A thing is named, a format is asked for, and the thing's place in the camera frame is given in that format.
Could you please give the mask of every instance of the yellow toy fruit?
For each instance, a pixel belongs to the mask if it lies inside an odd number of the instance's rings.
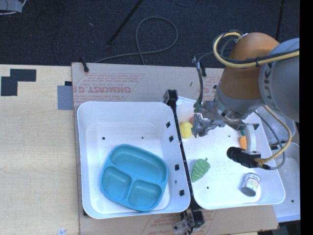
[[[191,128],[192,124],[190,122],[182,122],[179,124],[181,137],[184,139],[189,138],[192,135]]]

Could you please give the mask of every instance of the white can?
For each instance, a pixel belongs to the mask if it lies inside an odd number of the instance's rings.
[[[245,177],[244,185],[241,188],[241,192],[249,197],[253,197],[256,194],[261,178],[255,173],[247,173]]]

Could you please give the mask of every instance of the blue divided plate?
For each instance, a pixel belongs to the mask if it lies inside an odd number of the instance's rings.
[[[121,144],[109,154],[100,186],[110,200],[147,212],[161,201],[167,180],[168,167],[162,158],[139,147]]]

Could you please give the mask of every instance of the cardboard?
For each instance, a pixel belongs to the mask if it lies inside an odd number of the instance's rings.
[[[84,215],[81,195],[80,152],[77,132],[77,109],[86,101],[162,101],[166,90],[196,100],[200,83],[196,68],[139,65],[72,63],[73,105],[76,135],[76,160],[81,235],[174,235],[172,225],[180,213],[142,215],[97,220]],[[203,100],[212,100],[223,69],[209,68],[203,78]],[[278,229],[273,206],[202,210],[205,223],[193,235],[224,235]]]

